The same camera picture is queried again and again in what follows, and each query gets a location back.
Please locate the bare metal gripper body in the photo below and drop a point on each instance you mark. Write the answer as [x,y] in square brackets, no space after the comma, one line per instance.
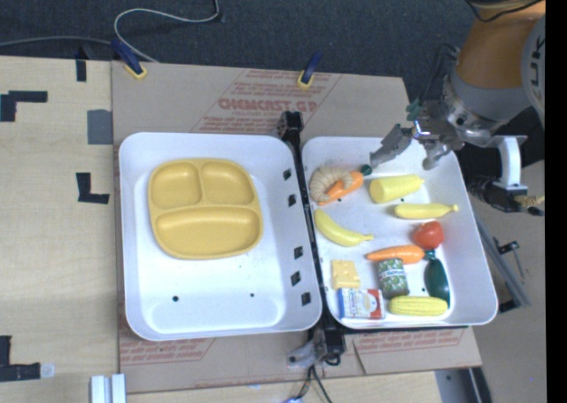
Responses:
[460,124]

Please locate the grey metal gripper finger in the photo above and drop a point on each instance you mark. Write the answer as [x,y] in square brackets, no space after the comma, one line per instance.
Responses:
[436,155]
[393,142]

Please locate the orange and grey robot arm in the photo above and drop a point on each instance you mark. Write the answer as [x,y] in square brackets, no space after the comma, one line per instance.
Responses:
[491,51]

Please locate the yellow cone-shaped toy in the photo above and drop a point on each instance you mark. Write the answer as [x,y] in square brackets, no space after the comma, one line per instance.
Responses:
[392,188]

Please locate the slim yellow squash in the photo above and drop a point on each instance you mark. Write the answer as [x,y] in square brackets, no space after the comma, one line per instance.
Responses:
[421,211]

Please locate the orange carrot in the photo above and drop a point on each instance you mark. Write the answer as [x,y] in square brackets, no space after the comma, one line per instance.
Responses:
[343,186]
[396,254]

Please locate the red tomato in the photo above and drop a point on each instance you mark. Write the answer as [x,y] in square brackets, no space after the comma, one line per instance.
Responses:
[429,235]

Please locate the beige croissant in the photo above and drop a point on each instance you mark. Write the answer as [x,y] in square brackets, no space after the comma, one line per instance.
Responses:
[320,180]

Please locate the yellow banana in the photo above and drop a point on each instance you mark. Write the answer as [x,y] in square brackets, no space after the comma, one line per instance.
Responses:
[336,230]

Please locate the white plastic tray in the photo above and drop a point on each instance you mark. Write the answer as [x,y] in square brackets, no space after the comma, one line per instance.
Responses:
[212,295]
[460,268]

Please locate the thin black rod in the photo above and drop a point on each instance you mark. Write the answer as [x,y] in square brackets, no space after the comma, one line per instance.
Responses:
[310,224]

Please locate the dark green cucumber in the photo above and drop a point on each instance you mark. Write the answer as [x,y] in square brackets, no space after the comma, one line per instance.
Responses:
[437,281]

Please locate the green labelled can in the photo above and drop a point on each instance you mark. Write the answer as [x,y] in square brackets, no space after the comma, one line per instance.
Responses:
[393,278]

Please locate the yellow cheese slice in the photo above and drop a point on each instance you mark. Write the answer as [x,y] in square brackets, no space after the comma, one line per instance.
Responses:
[345,274]

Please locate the yellow corn cob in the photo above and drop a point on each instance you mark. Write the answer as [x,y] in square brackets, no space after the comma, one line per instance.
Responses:
[418,305]

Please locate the white and red carton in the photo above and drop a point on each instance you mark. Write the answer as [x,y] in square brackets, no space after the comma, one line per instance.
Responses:
[361,304]

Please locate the yellow divided plate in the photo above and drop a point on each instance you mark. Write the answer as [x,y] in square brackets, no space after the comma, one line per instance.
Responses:
[204,215]

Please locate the brown cardboard board red print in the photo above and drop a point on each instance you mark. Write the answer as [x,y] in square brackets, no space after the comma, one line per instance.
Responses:
[177,100]

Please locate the black cylinder on white bracket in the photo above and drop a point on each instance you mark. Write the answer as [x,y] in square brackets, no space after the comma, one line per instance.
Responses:
[509,162]

